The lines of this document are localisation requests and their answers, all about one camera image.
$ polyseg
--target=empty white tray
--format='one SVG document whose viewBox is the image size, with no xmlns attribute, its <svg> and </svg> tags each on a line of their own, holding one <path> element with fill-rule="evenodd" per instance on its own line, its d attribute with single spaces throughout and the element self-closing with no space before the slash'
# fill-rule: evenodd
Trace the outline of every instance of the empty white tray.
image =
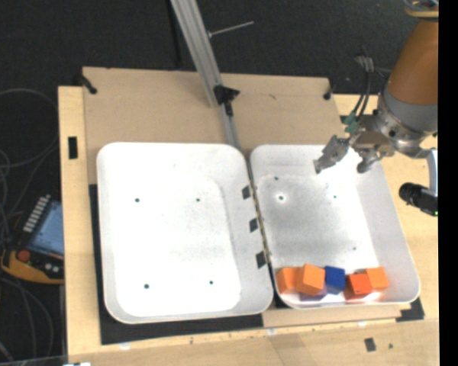
<svg viewBox="0 0 458 366">
<path fill-rule="evenodd" d="M 105 305 L 115 319 L 240 316 L 269 306 L 273 287 L 239 151 L 111 143 L 97 173 Z"/>
<path fill-rule="evenodd" d="M 350 150 L 341 162 L 317 175 L 313 160 L 323 148 L 265 145 L 251 154 L 274 274 L 304 263 L 337 266 L 347 274 L 381 265 L 390 287 L 377 302 L 412 302 L 419 294 L 419 279 L 382 165 L 377 162 L 359 174 L 356 165 L 361 158 Z M 293 308 L 345 304 L 342 293 L 321 299 L 280 296 Z"/>
</svg>

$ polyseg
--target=black mat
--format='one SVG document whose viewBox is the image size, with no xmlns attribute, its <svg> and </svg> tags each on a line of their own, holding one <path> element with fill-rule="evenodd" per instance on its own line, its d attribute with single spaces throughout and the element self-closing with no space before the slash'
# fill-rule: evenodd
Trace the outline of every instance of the black mat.
<svg viewBox="0 0 458 366">
<path fill-rule="evenodd" d="M 132 342 L 164 336 L 193 335 L 198 333 L 227 332 L 263 327 L 261 314 L 252 316 L 224 317 L 218 319 L 197 319 L 168 323 L 123 324 L 112 318 L 104 304 L 102 285 L 102 257 L 100 253 L 100 229 L 98 224 L 97 186 L 89 186 L 92 211 L 92 233 L 97 275 L 98 310 L 102 344 Z"/>
</svg>

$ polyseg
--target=blue cube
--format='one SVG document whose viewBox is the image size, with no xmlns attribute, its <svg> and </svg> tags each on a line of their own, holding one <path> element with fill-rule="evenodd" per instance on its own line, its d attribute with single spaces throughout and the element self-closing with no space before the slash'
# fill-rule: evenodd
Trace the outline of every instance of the blue cube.
<svg viewBox="0 0 458 366">
<path fill-rule="evenodd" d="M 344 269 L 338 267 L 331 267 L 329 265 L 324 267 L 326 271 L 326 287 L 327 292 L 331 294 L 339 294 L 346 287 L 346 273 Z"/>
</svg>

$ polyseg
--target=red-orange cube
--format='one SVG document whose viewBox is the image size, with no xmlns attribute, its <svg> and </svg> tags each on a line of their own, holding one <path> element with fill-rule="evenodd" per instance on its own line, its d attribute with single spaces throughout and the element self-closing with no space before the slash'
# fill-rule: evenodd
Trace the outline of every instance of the red-orange cube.
<svg viewBox="0 0 458 366">
<path fill-rule="evenodd" d="M 298 271 L 295 289 L 303 294 L 316 296 L 324 290 L 326 271 L 310 264 L 304 264 Z"/>
<path fill-rule="evenodd" d="M 280 294 L 296 293 L 295 282 L 300 267 L 284 267 L 276 274 L 276 286 Z"/>
<path fill-rule="evenodd" d="M 383 291 L 390 286 L 389 279 L 383 267 L 367 268 L 365 272 L 374 291 Z"/>
<path fill-rule="evenodd" d="M 372 292 L 372 285 L 369 282 L 368 274 L 366 272 L 349 274 L 347 276 L 346 289 L 344 291 L 344 296 L 347 300 L 363 298 Z"/>
</svg>

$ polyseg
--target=aluminum extrusion bar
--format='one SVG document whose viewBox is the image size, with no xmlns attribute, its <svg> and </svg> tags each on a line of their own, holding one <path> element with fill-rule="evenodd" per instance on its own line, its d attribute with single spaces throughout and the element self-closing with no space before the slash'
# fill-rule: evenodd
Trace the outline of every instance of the aluminum extrusion bar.
<svg viewBox="0 0 458 366">
<path fill-rule="evenodd" d="M 222 79 L 208 38 L 208 32 L 205 29 L 202 16 L 198 9 L 197 1 L 170 1 L 178 18 L 179 25 L 182 28 L 183 36 L 189 47 L 195 68 L 201 76 L 209 103 L 217 106 L 218 101 L 215 97 L 214 88 L 222 85 Z M 221 107 L 221 118 L 227 143 L 239 149 L 240 144 L 233 118 L 226 113 L 224 107 Z"/>
</svg>

